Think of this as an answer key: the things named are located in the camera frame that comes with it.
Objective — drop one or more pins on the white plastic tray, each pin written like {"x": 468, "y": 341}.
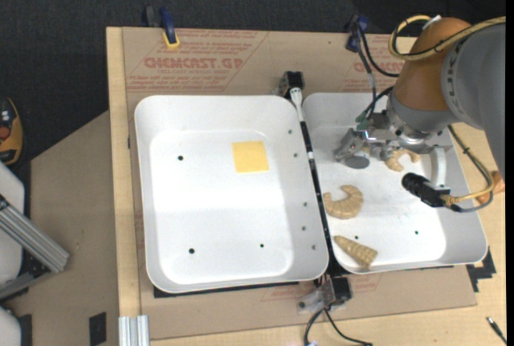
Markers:
{"x": 393, "y": 216}
{"x": 217, "y": 212}

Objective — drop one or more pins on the grey round disc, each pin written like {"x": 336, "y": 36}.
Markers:
{"x": 358, "y": 163}

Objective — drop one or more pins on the black cylinder on white bracket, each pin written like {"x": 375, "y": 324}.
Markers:
{"x": 421, "y": 186}

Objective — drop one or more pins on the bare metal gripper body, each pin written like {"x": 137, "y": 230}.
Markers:
{"x": 405, "y": 139}

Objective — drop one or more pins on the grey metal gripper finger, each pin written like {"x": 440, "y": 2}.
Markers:
{"x": 383, "y": 152}
{"x": 348, "y": 144}

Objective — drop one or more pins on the thin black and white rod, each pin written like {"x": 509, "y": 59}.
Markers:
{"x": 311, "y": 159}

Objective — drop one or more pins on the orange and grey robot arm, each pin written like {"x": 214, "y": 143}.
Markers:
{"x": 449, "y": 75}

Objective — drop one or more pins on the beige toy croissant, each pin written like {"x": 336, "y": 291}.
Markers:
{"x": 346, "y": 206}
{"x": 357, "y": 250}
{"x": 395, "y": 163}

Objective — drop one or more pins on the yellow square cheese slice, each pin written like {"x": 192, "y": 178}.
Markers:
{"x": 250, "y": 157}

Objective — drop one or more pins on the brown cardboard board, red print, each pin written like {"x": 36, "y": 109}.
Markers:
{"x": 225, "y": 55}

